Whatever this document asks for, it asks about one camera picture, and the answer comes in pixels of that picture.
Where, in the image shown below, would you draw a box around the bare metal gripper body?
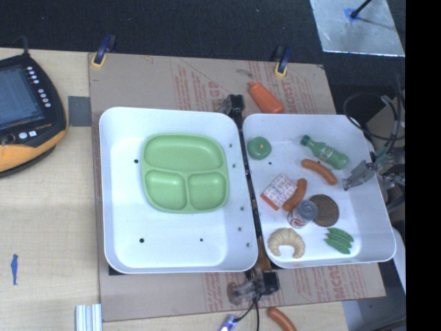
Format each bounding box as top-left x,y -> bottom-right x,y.
373,154 -> 406,190

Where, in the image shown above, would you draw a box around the orange sausage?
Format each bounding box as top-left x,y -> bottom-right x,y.
282,177 -> 308,212
266,306 -> 298,331
300,158 -> 339,187

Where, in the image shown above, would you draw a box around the brown round biscuit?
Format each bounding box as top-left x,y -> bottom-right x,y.
308,193 -> 340,228

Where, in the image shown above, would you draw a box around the white plastic tray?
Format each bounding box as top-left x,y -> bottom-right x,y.
99,106 -> 259,275
242,112 -> 398,270

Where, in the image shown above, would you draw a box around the green bottle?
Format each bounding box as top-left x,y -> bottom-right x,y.
299,134 -> 349,171

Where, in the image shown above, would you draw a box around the red and white can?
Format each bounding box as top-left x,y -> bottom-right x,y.
286,199 -> 320,230

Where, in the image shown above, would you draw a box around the green pea pods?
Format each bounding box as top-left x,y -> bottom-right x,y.
323,226 -> 356,256

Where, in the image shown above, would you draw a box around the orange and white carton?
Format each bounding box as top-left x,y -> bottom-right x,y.
259,172 -> 298,212

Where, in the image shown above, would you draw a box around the beige croissant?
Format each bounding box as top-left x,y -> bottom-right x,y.
267,227 -> 307,260

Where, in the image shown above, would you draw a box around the green round container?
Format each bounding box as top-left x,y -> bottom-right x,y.
246,135 -> 272,161

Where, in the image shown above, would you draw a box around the thin black rod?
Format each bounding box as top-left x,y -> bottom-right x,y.
236,114 -> 267,272

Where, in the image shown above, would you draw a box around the orange bottle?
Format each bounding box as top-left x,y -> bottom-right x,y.
248,81 -> 286,114

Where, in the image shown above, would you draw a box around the green divided plate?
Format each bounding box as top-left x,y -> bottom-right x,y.
140,132 -> 231,215

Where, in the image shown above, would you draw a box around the brown cardboard board red print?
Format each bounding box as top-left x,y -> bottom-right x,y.
88,52 -> 387,323

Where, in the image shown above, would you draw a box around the black block with thin wires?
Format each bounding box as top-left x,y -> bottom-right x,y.
223,94 -> 247,117
227,270 -> 280,305

